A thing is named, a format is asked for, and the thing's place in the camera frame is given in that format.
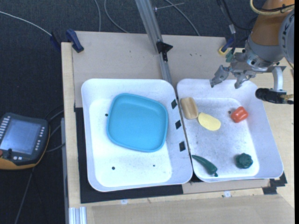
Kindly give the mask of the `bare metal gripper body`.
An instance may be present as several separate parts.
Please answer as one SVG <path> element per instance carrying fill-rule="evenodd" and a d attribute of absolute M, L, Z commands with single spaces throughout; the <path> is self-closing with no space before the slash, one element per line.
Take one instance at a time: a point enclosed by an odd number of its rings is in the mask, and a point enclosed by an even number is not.
<path fill-rule="evenodd" d="M 233 54 L 229 71 L 232 73 L 253 74 L 269 72 L 274 62 L 261 59 L 252 52 L 236 52 Z"/>

